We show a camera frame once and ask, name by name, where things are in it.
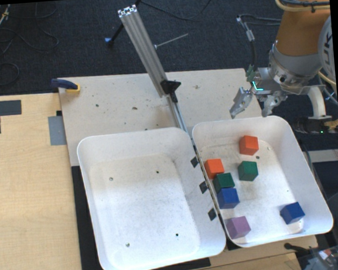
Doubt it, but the blue cube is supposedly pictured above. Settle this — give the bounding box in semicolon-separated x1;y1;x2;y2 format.
216;186;241;211
278;201;306;225

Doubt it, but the black cylinder on white bracket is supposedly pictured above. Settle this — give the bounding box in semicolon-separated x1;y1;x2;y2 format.
289;83;338;138

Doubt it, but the white plastic tray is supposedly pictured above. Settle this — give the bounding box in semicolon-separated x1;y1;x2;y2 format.
190;110;336;252
75;123;230;270

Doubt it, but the green cube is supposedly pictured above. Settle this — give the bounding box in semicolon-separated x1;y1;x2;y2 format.
212;172;236;194
237;159;260;183

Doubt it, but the pale wood board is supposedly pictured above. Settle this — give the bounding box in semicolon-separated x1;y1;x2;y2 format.
56;57;321;270

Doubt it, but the orange cube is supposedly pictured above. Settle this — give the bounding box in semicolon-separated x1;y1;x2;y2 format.
238;134;260;158
203;158;226;180

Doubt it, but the purple cube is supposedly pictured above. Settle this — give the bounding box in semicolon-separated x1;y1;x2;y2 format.
224;215;252;240

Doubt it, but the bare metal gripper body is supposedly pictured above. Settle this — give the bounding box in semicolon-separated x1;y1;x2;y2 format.
247;59;312;99

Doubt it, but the thin black and white rod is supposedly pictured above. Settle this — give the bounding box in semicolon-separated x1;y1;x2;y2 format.
167;90;224;223

